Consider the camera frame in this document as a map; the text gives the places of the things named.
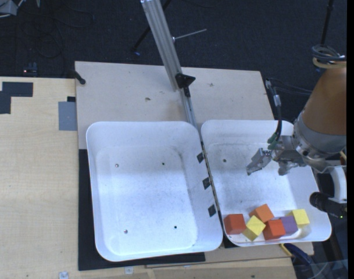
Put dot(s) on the purple cube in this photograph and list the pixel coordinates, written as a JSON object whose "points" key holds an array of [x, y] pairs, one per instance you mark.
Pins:
{"points": [[290, 225]]}

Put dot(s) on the white plastic tray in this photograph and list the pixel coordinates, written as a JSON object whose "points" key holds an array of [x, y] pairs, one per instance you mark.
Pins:
{"points": [[246, 190], [147, 190]]}

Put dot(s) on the orange cube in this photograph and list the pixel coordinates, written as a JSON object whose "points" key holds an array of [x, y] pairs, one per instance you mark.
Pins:
{"points": [[264, 212]]}

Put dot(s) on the red cube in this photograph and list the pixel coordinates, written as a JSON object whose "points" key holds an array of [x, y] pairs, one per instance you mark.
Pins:
{"points": [[234, 223], [274, 229]]}

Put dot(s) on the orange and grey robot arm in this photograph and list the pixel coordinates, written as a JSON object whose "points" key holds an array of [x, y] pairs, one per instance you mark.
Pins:
{"points": [[325, 109]]}

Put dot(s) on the pale wood board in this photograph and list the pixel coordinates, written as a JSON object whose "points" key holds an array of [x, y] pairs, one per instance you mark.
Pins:
{"points": [[130, 97]]}

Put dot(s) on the black cylinder on white bracket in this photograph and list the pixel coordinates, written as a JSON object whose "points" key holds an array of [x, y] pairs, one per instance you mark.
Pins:
{"points": [[325, 203]]}

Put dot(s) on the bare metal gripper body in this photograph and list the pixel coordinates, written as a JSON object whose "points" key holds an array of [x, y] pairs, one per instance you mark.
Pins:
{"points": [[290, 154]]}

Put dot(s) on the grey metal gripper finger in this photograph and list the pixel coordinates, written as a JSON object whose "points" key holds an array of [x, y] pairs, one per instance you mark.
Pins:
{"points": [[285, 167], [258, 161]]}

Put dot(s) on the yellow cube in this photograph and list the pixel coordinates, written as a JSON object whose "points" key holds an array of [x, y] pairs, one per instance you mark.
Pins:
{"points": [[254, 228], [300, 216]]}

